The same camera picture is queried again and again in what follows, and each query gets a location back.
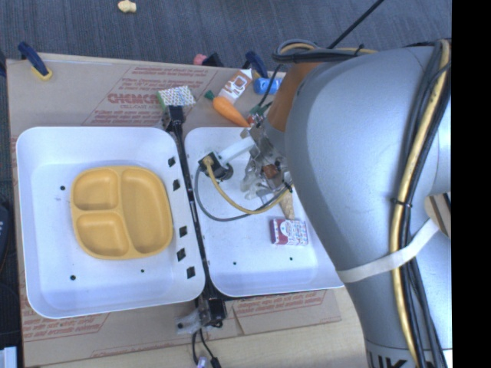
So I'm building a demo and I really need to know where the yellow divided plate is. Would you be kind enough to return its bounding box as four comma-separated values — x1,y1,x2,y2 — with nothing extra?
69,165,175,261

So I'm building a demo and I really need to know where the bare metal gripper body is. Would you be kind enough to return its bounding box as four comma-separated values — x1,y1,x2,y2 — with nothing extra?
240,123,293,192

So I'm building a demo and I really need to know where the orange carrot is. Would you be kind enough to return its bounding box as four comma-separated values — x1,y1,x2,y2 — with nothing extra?
203,89,251,129

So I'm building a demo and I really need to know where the blue can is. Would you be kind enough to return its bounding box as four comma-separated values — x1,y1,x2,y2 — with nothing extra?
253,77,283,96

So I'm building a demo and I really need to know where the black block with wires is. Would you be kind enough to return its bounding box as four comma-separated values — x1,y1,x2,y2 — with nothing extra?
160,104,188,133
196,296,228,328

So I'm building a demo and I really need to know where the green and white patterned carton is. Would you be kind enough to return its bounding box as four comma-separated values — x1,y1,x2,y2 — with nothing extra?
156,85,197,110

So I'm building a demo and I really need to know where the black cylinder on white bracket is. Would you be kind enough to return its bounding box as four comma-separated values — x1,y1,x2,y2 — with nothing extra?
197,137,255,182

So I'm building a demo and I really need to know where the white and orange bottle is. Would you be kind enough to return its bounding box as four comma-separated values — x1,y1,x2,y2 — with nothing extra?
218,67,255,104

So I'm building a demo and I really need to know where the tan cone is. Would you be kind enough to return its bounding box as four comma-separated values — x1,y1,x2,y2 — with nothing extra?
278,192,296,221

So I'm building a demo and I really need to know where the thin black rod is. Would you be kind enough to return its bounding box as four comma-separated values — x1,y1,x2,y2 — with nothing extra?
174,123,216,302

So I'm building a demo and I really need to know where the brown cardboard board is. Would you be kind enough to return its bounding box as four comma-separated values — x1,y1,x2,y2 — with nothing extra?
5,51,343,368

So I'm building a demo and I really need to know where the white plastic tray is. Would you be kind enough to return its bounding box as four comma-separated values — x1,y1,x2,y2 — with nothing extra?
183,126,345,299
15,126,206,320

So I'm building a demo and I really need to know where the red and white carton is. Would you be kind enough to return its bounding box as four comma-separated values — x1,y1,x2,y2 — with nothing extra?
269,217,309,247

